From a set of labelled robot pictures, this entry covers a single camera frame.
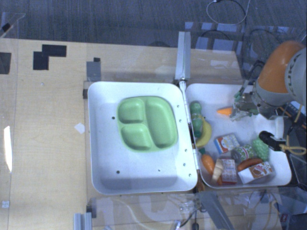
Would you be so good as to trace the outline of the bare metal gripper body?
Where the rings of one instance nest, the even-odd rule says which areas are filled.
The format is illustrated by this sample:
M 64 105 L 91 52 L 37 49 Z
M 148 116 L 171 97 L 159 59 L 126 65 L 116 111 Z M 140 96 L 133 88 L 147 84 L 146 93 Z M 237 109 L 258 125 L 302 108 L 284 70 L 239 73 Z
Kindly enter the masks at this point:
M 252 95 L 249 92 L 242 94 L 238 102 L 239 110 L 247 113 L 248 115 L 258 115 L 258 108 L 253 103 L 251 96 Z

